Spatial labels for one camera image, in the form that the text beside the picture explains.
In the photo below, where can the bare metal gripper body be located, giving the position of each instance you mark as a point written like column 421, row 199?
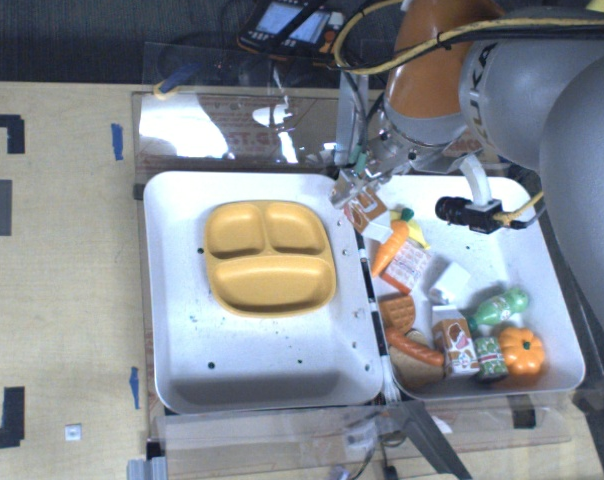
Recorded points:
column 407, row 155

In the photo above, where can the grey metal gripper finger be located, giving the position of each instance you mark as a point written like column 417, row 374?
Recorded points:
column 370, row 185
column 343, row 192

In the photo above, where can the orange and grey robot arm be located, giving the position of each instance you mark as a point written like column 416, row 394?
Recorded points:
column 522, row 93

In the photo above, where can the small brown and white carton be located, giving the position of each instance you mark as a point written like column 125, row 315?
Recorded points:
column 367, row 215

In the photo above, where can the orange carrot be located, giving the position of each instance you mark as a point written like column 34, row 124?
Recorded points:
column 389, row 250

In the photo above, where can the yellow banana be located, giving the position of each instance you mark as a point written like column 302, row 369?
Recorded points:
column 418, row 235

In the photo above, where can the orange and white carton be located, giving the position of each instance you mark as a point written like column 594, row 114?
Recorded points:
column 407, row 270

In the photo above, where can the thin black and white rod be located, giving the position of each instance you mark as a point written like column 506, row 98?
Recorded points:
column 371, row 293

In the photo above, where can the yellow divided plate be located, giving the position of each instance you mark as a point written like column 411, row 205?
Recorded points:
column 269, row 280

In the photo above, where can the plain white carton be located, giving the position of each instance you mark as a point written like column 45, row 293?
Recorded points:
column 449, row 283

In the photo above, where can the brown waffle biscuit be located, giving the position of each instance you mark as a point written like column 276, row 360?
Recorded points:
column 398, row 313

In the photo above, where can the white plastic tray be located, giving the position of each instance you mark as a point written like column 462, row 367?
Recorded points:
column 262, row 353
column 502, row 263

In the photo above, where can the orange sausage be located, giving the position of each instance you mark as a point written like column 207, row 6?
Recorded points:
column 414, row 350

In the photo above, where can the green bottle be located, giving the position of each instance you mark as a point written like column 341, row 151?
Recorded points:
column 499, row 308

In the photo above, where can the tall brown milk carton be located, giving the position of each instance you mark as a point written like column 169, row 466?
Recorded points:
column 454, row 343

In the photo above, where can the tan bread slice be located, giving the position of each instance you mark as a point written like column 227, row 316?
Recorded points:
column 414, row 373

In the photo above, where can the green can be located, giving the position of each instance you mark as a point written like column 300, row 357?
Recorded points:
column 490, row 359

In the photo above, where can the orange pumpkin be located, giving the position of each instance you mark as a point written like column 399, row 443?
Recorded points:
column 522, row 352

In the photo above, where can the black cylinder on white bracket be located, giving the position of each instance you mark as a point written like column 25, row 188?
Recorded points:
column 464, row 213

